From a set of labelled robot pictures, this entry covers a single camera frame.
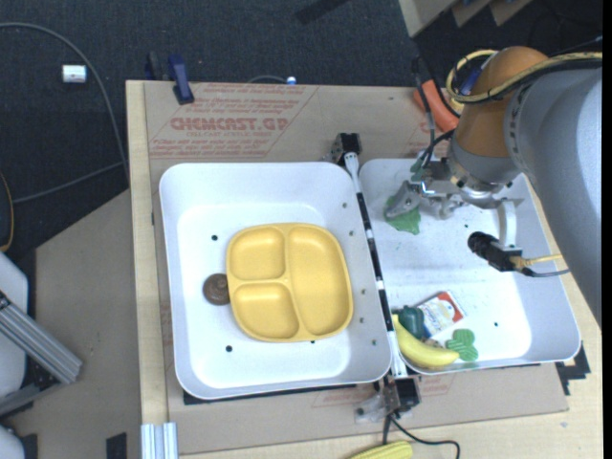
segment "blue clamp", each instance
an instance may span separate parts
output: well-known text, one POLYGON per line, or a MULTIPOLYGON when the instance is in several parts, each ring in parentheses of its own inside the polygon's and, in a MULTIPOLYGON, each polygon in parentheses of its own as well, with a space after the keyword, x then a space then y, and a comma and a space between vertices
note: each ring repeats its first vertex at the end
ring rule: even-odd
POLYGON ((187 66, 180 55, 170 55, 168 57, 168 71, 170 78, 176 81, 174 95, 181 105, 194 101, 193 94, 189 88, 187 79, 187 66))

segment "yellow plate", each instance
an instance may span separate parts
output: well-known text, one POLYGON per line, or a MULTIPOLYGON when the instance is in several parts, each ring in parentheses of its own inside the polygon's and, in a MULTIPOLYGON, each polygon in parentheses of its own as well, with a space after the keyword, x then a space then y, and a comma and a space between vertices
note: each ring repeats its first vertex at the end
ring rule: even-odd
POLYGON ((233 314, 254 339, 323 339, 346 328, 353 316, 342 249, 319 226, 242 229, 229 241, 227 274, 233 314))

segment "dark floor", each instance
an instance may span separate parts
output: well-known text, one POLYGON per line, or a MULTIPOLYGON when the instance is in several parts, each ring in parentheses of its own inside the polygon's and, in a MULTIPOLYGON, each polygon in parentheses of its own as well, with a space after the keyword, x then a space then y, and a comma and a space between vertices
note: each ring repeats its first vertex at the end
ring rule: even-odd
POLYGON ((602 34, 602 0, 535 0, 497 27, 482 11, 458 29, 450 13, 411 39, 397 0, 348 0, 314 20, 320 0, 0 0, 0 170, 15 200, 18 259, 127 188, 120 149, 96 81, 65 84, 61 65, 98 70, 125 146, 124 82, 145 78, 150 51, 180 53, 189 78, 414 86, 418 52, 440 80, 478 47, 529 45, 550 54, 602 34), (29 199, 109 165, 104 174, 29 199))

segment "toy banana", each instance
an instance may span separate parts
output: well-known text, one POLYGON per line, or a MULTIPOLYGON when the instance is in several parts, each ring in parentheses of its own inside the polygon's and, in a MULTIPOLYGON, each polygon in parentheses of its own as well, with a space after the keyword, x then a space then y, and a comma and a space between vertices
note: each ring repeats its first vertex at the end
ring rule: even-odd
POLYGON ((459 353, 448 348, 432 347, 416 339, 400 323, 398 315, 393 315, 395 333, 400 351, 409 361, 427 369, 439 369, 459 359, 459 353))

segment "brown round object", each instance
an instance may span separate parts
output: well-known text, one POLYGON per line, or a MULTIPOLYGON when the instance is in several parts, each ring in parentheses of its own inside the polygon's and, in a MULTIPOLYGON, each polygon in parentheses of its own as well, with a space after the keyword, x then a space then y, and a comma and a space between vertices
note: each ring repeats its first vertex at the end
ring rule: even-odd
POLYGON ((216 306, 223 306, 230 302, 228 277, 224 273, 210 275, 204 282, 203 291, 207 301, 216 306))

